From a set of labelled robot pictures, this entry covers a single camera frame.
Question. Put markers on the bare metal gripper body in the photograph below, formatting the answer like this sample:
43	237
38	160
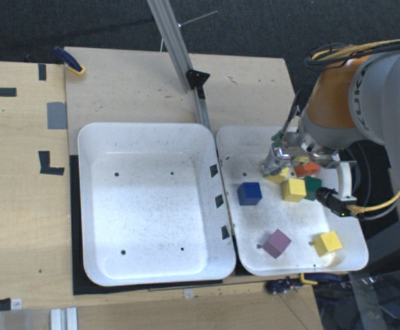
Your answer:
304	146

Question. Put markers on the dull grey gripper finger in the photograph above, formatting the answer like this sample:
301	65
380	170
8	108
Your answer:
284	164
269	163

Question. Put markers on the yellow cube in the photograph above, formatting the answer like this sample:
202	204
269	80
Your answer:
278	178
293	189
327	243

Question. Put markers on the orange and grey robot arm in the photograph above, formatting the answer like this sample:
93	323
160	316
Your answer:
337	98

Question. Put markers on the orange cube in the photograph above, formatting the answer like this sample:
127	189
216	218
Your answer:
306	170

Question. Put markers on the green cube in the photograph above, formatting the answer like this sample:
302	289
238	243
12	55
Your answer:
312	186

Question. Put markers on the blue cube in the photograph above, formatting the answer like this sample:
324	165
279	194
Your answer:
249	194

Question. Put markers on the white plastic tray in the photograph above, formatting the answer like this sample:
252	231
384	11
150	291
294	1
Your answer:
289	218
152	211

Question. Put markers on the purple cube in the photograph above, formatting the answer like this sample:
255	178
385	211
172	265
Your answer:
276	243

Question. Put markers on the pale wood board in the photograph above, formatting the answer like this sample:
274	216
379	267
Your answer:
134	88

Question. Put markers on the black cylinder on white bracket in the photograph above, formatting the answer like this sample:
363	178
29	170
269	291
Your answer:
334	199

